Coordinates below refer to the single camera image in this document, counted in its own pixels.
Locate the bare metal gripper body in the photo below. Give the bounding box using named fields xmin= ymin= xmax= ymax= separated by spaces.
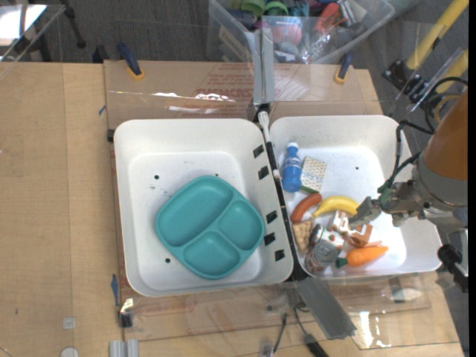
xmin=379 ymin=179 xmax=429 ymax=228

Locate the orange and white carton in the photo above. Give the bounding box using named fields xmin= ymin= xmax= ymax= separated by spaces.
xmin=327 ymin=210 xmax=384 ymax=249

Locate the yellow banana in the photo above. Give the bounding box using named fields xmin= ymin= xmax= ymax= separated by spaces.
xmin=312 ymin=195 xmax=360 ymax=219

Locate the orange carrot green top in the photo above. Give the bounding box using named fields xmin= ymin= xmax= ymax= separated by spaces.
xmin=335 ymin=245 xmax=390 ymax=268

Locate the red and white can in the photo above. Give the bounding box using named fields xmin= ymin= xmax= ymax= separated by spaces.
xmin=309 ymin=224 xmax=346 ymax=249

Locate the red can silver lid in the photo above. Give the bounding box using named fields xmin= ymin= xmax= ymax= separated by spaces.
xmin=304 ymin=240 xmax=340 ymax=275

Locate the white plastic tray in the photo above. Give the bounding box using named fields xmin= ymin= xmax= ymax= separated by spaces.
xmin=112 ymin=118 xmax=295 ymax=298
xmin=268 ymin=115 xmax=444 ymax=281

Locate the orange sausage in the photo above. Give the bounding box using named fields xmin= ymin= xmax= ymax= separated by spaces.
xmin=289 ymin=193 xmax=324 ymax=224

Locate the tan square biscuit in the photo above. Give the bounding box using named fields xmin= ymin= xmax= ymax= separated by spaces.
xmin=292 ymin=219 xmax=315 ymax=255

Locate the white packet orange print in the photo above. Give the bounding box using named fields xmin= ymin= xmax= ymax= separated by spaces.
xmin=298 ymin=156 xmax=329 ymax=193

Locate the blue bottle white cap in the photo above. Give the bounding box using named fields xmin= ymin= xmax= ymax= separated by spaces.
xmin=281 ymin=141 xmax=303 ymax=194

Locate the thin black and white rod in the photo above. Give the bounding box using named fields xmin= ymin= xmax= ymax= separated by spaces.
xmin=257 ymin=111 xmax=303 ymax=274

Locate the teal divided plate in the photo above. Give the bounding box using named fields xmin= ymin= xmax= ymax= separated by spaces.
xmin=154 ymin=175 xmax=266 ymax=280

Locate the brown cardboard board red print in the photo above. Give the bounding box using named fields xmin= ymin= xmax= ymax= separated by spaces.
xmin=103 ymin=59 xmax=433 ymax=342

